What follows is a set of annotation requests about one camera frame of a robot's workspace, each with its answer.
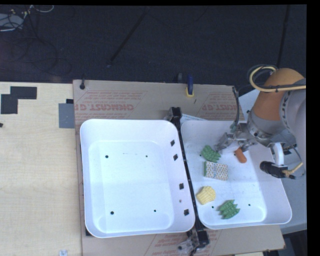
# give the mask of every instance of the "cardboard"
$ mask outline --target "cardboard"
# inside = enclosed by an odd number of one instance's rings
[[[163,119],[171,107],[206,120],[234,120],[236,100],[231,86],[194,84],[187,97],[186,84],[85,80],[73,81],[75,137],[83,256],[180,256],[183,233],[96,238],[86,233],[79,129],[88,119]],[[244,116],[240,110],[240,120]],[[199,256],[222,256],[283,249],[278,225],[207,230],[210,244]]]

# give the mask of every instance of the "yellow object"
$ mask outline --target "yellow object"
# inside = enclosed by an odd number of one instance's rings
[[[192,98],[193,96],[195,96],[194,91],[192,91],[192,94],[189,94],[189,92],[188,92],[188,87],[185,88],[185,94],[186,94],[186,96],[189,97],[189,98]]]
[[[205,205],[216,199],[216,191],[210,186],[204,186],[195,197],[200,204]]]

